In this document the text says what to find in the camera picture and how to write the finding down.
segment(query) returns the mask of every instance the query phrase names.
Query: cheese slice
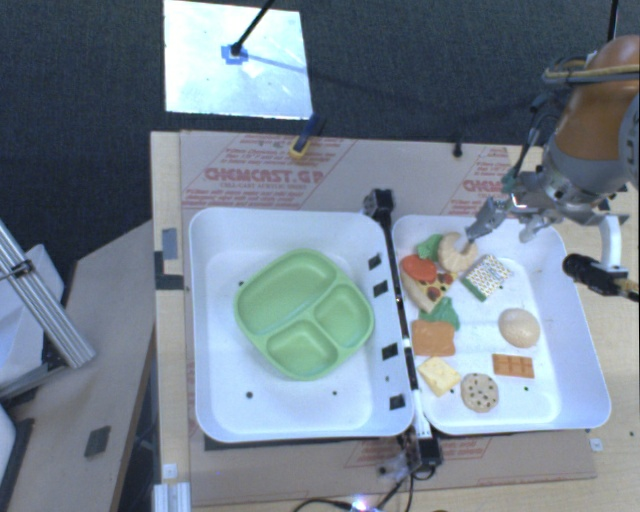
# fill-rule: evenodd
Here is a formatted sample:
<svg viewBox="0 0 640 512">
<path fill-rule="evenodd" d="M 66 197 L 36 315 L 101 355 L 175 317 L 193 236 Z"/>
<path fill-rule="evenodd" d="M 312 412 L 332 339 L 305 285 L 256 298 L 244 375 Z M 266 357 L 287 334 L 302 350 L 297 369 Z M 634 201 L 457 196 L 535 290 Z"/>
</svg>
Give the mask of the cheese slice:
<svg viewBox="0 0 640 512">
<path fill-rule="evenodd" d="M 436 396 L 440 397 L 460 382 L 460 374 L 439 357 L 431 357 L 418 366 L 418 372 Z"/>
</svg>

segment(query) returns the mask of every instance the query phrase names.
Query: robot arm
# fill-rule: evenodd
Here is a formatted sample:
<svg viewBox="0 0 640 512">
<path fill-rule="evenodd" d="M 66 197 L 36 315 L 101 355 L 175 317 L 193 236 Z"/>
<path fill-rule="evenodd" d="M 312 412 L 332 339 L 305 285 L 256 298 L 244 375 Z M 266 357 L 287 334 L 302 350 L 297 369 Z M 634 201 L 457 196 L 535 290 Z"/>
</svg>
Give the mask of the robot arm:
<svg viewBox="0 0 640 512">
<path fill-rule="evenodd" d="M 620 266 L 619 226 L 628 216 L 606 210 L 607 200 L 626 183 L 638 188 L 639 59 L 640 36 L 624 36 L 590 58 L 565 59 L 545 71 L 545 82 L 573 89 L 545 145 L 542 164 L 535 172 L 520 171 L 539 136 L 534 125 L 520 159 L 502 179 L 509 198 L 487 199 L 466 229 L 469 241 L 490 233 L 509 215 L 525 224 L 521 242 L 564 218 L 599 226 L 601 262 L 571 255 L 565 272 L 603 295 L 638 300 L 637 285 L 626 280 L 628 272 Z"/>
</svg>

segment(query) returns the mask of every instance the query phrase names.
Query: gray carpet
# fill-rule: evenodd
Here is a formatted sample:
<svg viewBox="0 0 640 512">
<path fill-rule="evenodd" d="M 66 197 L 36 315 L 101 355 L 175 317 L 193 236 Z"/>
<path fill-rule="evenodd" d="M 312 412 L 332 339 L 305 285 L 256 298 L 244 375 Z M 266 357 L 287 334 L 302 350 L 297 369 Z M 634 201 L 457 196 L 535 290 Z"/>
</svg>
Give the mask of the gray carpet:
<svg viewBox="0 0 640 512">
<path fill-rule="evenodd" d="M 261 6 L 260 1 L 214 2 Z M 324 134 L 520 143 L 540 74 L 606 41 L 604 0 L 282 0 L 301 12 Z M 72 262 L 151 216 L 149 133 L 295 133 L 164 111 L 160 0 L 0 1 L 0 218 Z M 640 26 L 620 5 L 618 33 Z"/>
</svg>

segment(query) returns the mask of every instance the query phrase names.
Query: black post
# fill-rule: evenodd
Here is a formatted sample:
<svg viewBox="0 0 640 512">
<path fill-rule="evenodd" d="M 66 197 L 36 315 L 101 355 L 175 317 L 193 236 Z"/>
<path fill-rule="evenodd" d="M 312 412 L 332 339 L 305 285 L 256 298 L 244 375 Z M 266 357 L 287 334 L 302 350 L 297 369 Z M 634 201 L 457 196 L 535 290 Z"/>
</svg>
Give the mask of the black post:
<svg viewBox="0 0 640 512">
<path fill-rule="evenodd" d="M 618 0 L 611 1 L 611 14 L 609 14 L 609 31 L 607 32 L 607 41 L 611 41 L 616 37 L 616 26 L 618 25 Z"/>
<path fill-rule="evenodd" d="M 242 34 L 240 36 L 240 39 L 238 39 L 235 43 L 231 45 L 231 55 L 233 55 L 234 57 L 237 57 L 238 55 L 240 55 L 240 50 L 242 50 L 242 43 L 244 43 L 247 40 L 247 37 L 251 35 L 251 32 L 253 32 L 253 29 L 256 28 L 258 23 L 260 23 L 260 20 L 262 19 L 262 17 L 265 14 L 267 14 L 267 11 L 275 1 L 276 0 L 267 0 L 267 2 L 264 4 L 262 9 L 260 9 L 260 12 L 258 13 L 258 15 L 251 22 L 251 25 L 249 25 L 247 30 L 244 31 L 244 34 Z"/>
</svg>

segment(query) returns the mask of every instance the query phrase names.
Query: green divided tray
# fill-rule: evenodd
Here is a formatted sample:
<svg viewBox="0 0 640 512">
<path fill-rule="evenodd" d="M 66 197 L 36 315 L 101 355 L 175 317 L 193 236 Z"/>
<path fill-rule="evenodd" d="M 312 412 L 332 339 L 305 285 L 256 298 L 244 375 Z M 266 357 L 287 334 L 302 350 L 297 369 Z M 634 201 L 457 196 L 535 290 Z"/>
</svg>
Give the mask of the green divided tray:
<svg viewBox="0 0 640 512">
<path fill-rule="evenodd" d="M 373 311 L 324 254 L 296 249 L 254 274 L 234 300 L 237 324 L 278 370 L 318 379 L 369 338 Z"/>
</svg>

